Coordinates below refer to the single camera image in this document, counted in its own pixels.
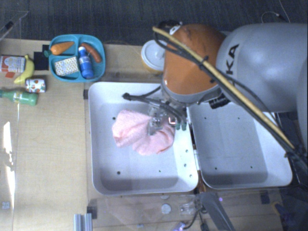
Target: can with red dots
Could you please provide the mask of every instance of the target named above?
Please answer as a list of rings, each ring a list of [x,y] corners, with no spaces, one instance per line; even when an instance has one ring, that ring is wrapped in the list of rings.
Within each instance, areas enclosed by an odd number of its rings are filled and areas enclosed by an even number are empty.
[[[41,78],[26,79],[25,85],[26,85],[27,92],[39,93],[39,92],[46,91],[45,80]]]

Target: brown hot dog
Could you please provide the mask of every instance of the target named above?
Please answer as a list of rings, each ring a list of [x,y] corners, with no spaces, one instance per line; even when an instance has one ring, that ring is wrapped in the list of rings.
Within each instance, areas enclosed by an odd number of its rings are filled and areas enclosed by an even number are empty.
[[[86,48],[86,51],[92,55],[95,62],[99,64],[102,61],[100,54],[92,46],[90,46],[87,43],[81,43],[80,46],[83,46],[84,48]]]

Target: plastic bottle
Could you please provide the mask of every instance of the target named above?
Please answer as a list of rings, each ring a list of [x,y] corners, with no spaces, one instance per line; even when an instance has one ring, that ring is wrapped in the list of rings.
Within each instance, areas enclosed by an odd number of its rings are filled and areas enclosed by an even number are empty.
[[[78,48],[80,58],[79,58],[79,65],[81,70],[81,75],[86,79],[91,79],[94,77],[92,63],[90,57],[88,57],[86,48],[83,46]]]
[[[34,106],[37,104],[38,95],[36,93],[28,93],[26,91],[4,91],[0,90],[0,98],[7,98],[15,103],[28,104]]]

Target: green bottle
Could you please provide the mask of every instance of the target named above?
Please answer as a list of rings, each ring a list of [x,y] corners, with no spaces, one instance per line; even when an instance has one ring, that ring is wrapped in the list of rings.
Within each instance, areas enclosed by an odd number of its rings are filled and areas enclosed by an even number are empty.
[[[4,91],[0,90],[0,98],[7,98],[15,103],[28,104],[34,106],[37,104],[38,95],[36,93],[28,93],[26,91]]]

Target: blue bottle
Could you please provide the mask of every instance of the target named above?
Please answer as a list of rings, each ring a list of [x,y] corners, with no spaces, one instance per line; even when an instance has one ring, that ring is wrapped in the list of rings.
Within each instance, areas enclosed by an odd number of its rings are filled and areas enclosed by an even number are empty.
[[[83,46],[78,48],[80,58],[79,58],[79,65],[81,70],[81,75],[85,79],[92,79],[94,77],[92,63],[90,57],[88,57],[86,48]]]

